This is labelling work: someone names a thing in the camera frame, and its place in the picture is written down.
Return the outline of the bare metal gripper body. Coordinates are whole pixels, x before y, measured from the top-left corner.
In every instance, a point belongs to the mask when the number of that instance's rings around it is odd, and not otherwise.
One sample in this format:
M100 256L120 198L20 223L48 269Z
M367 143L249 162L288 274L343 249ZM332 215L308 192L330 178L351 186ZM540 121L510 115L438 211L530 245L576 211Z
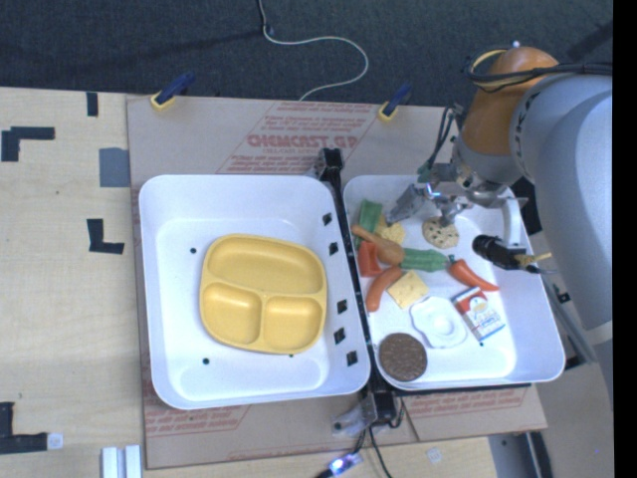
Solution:
M513 198L505 185L482 178L464 164L439 162L427 171L424 197L442 213L460 213L475 205L500 208Z

